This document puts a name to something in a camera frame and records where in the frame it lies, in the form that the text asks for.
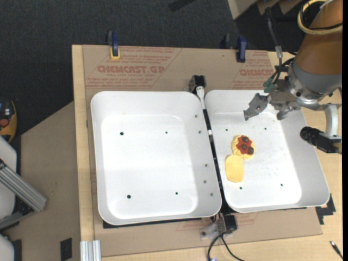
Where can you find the brown cardboard board red print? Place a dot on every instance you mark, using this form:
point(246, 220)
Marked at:
point(130, 72)

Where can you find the yellow toy bread slice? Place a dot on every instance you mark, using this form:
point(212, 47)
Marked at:
point(234, 168)

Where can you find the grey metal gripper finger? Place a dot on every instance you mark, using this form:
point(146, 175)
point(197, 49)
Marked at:
point(284, 112)
point(255, 107)

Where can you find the white plastic tray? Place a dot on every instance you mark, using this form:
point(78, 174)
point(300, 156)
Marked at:
point(272, 167)
point(152, 159)

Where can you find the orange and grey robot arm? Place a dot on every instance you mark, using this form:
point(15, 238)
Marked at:
point(320, 50)

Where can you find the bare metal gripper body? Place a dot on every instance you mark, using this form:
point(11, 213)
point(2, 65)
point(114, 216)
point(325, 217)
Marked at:
point(288, 94)

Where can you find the yellow pasta with red sauce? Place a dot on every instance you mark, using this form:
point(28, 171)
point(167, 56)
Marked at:
point(243, 146)

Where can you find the thin black and white rod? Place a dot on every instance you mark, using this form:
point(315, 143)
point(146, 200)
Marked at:
point(210, 137)

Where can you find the black cylinder on white bracket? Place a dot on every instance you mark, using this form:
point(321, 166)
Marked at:
point(322, 135)

